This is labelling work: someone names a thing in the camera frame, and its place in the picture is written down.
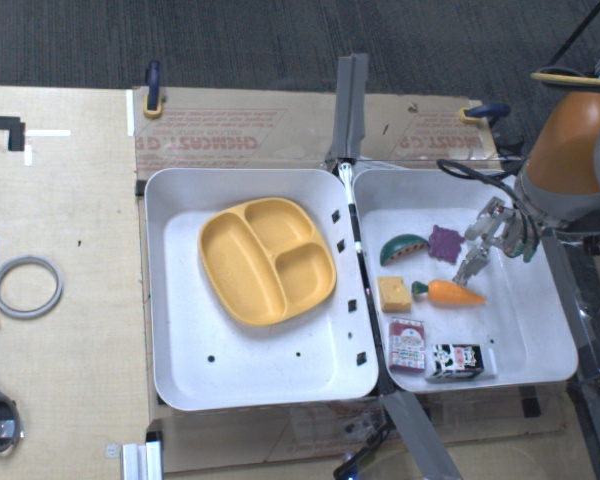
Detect black and white milk carton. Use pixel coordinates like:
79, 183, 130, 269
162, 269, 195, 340
424, 342, 499, 385

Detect grey handled scissors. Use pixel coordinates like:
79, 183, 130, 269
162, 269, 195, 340
0, 361, 25, 455

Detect purple grapes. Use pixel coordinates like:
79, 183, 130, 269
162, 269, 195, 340
427, 224, 467, 263

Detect yellow cheese wedge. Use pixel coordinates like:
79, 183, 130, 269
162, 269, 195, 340
376, 275, 413, 314

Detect orange carrot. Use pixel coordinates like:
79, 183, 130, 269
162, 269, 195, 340
411, 278, 487, 310

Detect grey ring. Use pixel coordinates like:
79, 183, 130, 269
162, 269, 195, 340
0, 254, 65, 320

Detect yellow divided plate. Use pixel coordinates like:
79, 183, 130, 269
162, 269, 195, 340
197, 196, 338, 328

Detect green watermelon slice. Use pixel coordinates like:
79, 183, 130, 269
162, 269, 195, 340
379, 233, 431, 268

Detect black block with thin wires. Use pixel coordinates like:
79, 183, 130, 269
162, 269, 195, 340
332, 445, 381, 480

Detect red and white packet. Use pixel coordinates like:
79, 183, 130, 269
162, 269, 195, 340
387, 316, 427, 373

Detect thin black and white rod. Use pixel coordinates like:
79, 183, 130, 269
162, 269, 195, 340
337, 161, 384, 395

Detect brown cardboard board red print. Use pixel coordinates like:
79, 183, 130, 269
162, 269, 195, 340
132, 86, 569, 475

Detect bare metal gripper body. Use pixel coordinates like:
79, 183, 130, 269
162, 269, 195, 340
489, 206, 540, 263

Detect white plastic tray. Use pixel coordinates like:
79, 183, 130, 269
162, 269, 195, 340
352, 168, 580, 395
143, 167, 380, 413

